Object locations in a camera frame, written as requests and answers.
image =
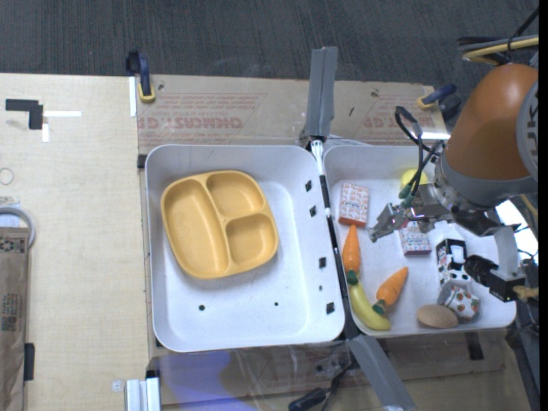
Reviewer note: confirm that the pink and white carton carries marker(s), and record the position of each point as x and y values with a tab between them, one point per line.
415	241

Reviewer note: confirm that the yellow divided plate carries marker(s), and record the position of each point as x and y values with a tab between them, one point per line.
201	225

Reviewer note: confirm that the orange and white carton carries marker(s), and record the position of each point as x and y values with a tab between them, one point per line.
353	204

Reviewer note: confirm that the brown cardboard board red print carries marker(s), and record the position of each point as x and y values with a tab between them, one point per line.
240	114

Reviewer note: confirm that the white plastic tray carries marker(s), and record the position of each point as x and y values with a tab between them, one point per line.
257	311
385	255

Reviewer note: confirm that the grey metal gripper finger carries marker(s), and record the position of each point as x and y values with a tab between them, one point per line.
382	232
391	213

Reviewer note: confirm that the black cylinder on white bracket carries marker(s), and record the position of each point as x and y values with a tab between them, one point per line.
492	277

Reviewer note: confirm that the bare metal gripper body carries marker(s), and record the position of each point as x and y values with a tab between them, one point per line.
433	207

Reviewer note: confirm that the yellow lemon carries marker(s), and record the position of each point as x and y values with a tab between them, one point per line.
410	177

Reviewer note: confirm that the yellow banana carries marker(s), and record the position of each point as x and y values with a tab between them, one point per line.
364	308

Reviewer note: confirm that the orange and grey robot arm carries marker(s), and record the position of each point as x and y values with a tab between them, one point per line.
488	135

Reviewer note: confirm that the clear tape roll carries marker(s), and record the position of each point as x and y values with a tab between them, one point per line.
29	225

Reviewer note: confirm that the tan round biscuit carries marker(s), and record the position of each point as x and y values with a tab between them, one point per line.
437	316

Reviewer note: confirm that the brown paper bag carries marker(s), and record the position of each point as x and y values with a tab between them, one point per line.
12	315

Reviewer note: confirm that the orange carrot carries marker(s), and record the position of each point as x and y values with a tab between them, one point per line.
391	288
351	248

